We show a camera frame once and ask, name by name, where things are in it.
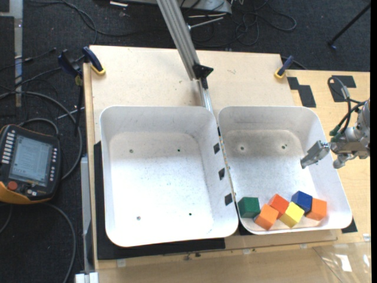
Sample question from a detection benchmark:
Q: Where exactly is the white plastic tray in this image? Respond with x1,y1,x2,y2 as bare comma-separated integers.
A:
217,105,353,236
99,105,239,248

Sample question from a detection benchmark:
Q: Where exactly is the blue cube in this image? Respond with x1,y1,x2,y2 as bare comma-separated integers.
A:
290,190,313,213

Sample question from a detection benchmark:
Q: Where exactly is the yellow cube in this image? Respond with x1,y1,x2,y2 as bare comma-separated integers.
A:
279,201,306,229

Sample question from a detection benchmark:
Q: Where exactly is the thin black and white rod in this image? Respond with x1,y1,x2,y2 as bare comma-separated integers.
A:
202,87,237,202

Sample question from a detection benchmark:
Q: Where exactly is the red cube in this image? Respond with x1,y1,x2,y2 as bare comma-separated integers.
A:
267,193,290,218

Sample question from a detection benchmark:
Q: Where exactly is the orange cube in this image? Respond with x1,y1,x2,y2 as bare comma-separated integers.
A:
253,203,280,231
305,198,328,222

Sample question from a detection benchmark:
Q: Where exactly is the green cube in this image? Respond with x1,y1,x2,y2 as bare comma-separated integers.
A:
237,196,262,219

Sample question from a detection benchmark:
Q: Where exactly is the pale wood board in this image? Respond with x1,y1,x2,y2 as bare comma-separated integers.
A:
88,44,339,269

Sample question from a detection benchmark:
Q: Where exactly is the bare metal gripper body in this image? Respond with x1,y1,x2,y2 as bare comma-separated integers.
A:
329,98,371,160

